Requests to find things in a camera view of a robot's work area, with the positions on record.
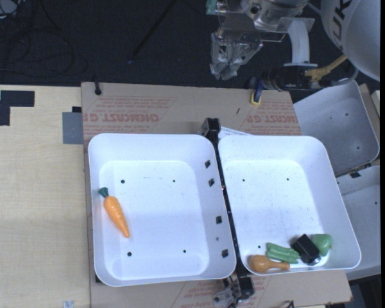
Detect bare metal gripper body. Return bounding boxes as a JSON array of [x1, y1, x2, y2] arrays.
[[211, 0, 316, 48]]

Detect brown cardboard board red print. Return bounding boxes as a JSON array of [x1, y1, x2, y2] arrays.
[[80, 81, 354, 308]]

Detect white plastic tray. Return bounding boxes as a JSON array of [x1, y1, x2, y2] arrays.
[[217, 135, 363, 277], [87, 132, 237, 287]]

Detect orange carrot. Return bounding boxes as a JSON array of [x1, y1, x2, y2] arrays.
[[98, 187, 131, 239]]

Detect green bean pods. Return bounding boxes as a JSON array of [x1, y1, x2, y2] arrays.
[[264, 242, 302, 264]]

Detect black box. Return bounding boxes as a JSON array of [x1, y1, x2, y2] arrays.
[[290, 233, 322, 266]]

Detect green pepper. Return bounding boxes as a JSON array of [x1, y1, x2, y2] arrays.
[[310, 233, 334, 257]]

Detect orange toy drumstick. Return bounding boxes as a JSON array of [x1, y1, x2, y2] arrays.
[[249, 254, 291, 275]]

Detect black cylinder on white bracket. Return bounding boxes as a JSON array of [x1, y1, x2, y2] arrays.
[[261, 18, 329, 92]]

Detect black block with thin wires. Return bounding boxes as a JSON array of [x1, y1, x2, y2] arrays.
[[201, 117, 221, 137], [237, 276, 256, 300]]

